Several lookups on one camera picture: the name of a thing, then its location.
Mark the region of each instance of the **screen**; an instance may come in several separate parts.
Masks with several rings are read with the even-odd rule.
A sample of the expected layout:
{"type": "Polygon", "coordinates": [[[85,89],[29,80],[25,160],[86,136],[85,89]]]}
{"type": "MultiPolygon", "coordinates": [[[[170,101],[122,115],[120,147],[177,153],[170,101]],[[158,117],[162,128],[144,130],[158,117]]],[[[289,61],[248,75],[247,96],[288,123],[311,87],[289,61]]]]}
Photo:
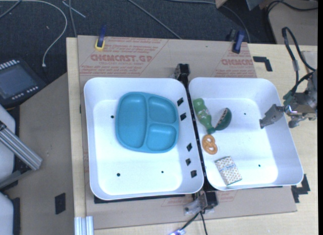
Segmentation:
{"type": "Polygon", "coordinates": [[[0,71],[0,95],[4,99],[21,93],[35,84],[33,78],[20,65],[0,71]]]}

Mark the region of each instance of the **table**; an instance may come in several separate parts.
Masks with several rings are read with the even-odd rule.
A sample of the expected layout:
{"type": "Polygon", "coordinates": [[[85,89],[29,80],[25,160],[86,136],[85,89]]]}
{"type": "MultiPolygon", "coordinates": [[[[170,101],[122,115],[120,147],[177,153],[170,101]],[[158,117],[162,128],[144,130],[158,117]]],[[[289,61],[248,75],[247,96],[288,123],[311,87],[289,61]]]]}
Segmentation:
{"type": "MultiPolygon", "coordinates": [[[[279,97],[294,85],[295,73],[291,59],[284,45],[248,44],[252,56],[267,57],[273,72],[267,72],[264,64],[255,63],[258,78],[270,80],[277,88],[279,97]]],[[[316,46],[301,46],[301,51],[317,52],[316,46]]],[[[76,38],[67,38],[67,64],[70,103],[71,150],[73,169],[74,215],[86,216],[84,169],[82,153],[82,130],[80,115],[80,88],[78,76],[78,45],[76,38]]],[[[306,69],[300,64],[300,76],[306,69]]],[[[298,91],[305,90],[306,83],[299,86],[298,91]]],[[[207,220],[208,234],[318,234],[318,187],[317,187],[317,120],[303,121],[300,126],[291,129],[291,133],[304,169],[311,191],[300,196],[297,212],[258,215],[238,218],[207,220]]],[[[183,223],[168,223],[125,228],[95,230],[100,234],[169,234],[180,228],[183,223]]],[[[203,234],[200,220],[186,228],[187,234],[203,234]]]]}

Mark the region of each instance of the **green bottle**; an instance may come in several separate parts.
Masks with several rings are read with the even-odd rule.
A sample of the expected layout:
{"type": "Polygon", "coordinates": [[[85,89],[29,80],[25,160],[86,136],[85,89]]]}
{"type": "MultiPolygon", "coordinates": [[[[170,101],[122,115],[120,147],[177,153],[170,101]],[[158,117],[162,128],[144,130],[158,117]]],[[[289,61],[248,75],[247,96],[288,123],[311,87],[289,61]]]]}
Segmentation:
{"type": "Polygon", "coordinates": [[[202,125],[206,127],[206,131],[208,134],[212,134],[216,131],[216,129],[212,126],[212,117],[204,104],[203,99],[195,99],[193,101],[193,107],[195,113],[197,115],[198,120],[202,125]]]}

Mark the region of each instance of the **pretzel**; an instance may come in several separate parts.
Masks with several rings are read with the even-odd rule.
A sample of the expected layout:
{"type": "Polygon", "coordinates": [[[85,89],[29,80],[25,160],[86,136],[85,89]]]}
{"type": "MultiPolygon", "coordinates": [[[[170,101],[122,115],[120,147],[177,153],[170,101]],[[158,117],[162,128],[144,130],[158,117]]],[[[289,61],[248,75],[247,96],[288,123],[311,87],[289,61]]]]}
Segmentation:
{"type": "Polygon", "coordinates": [[[203,149],[209,154],[215,154],[218,152],[218,147],[216,145],[216,140],[210,134],[207,134],[202,139],[203,149]]]}

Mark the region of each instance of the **blue divided plate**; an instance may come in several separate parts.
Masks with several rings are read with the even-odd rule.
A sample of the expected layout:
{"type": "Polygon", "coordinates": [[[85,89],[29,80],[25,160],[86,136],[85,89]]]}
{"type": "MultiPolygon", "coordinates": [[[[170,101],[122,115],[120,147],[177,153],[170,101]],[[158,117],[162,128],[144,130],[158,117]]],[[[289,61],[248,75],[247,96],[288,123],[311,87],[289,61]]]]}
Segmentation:
{"type": "Polygon", "coordinates": [[[177,108],[169,99],[144,92],[129,92],[120,98],[116,135],[127,149],[167,152],[176,145],[178,132],[177,108]]]}

